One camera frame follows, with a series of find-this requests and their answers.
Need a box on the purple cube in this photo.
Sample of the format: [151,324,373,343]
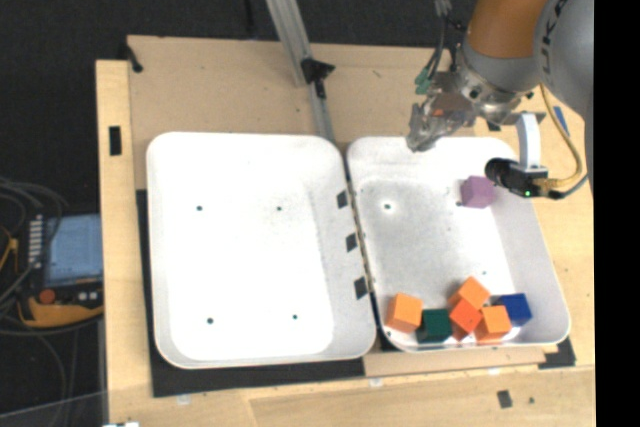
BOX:
[459,175,499,210]

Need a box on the dark orange cube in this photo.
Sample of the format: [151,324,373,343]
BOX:
[448,298,484,342]

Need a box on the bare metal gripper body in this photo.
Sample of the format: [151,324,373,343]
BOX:
[414,71,524,137]

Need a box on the brown cardboard board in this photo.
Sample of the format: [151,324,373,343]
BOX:
[126,34,595,378]

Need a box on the white plastic tray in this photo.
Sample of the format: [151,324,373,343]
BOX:
[345,135,572,354]
[145,130,378,370]

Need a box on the blue cube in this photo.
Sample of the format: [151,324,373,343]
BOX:
[492,292,534,328]

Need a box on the green cube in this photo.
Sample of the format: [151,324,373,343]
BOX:
[415,308,454,345]

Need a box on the black cylinder on white bracket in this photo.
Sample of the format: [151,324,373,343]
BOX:
[483,112,550,200]

